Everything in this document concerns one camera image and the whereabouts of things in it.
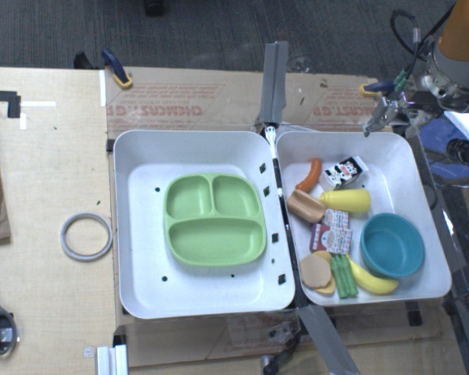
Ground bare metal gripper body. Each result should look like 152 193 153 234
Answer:
397 69 469 127

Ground white plastic tray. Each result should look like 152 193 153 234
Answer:
275 130 453 308
112 129 297 320

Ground white cow print carton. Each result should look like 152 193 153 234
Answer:
320 155 370 191

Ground yellow bottle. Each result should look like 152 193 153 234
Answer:
317 188 372 215

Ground orange sausage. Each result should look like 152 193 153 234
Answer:
295 158 323 194

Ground small white printed carton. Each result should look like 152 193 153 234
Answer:
320 208 350 230

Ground tan hot dog bun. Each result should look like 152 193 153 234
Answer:
285 188 327 224

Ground blue bowl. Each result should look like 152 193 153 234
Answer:
360 212 427 280

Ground red and white printed carton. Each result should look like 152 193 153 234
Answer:
309 223 354 256

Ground brown cardboard board red print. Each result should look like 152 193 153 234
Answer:
104 66 467 369

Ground green beans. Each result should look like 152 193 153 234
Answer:
330 253 360 300

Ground yellow banana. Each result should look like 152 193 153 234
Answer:
345 255 400 297

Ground tan round biscuit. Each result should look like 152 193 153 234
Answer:
299 254 333 290

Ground yellow round slice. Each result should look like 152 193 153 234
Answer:
311 249 338 298

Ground green divided plate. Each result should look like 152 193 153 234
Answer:
163 173 268 267

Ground white tape roll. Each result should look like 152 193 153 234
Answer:
59 211 114 263

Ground grey scissors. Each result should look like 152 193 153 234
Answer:
0 245 20 356

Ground black cylinder on white bracket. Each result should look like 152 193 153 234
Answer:
443 109 469 166

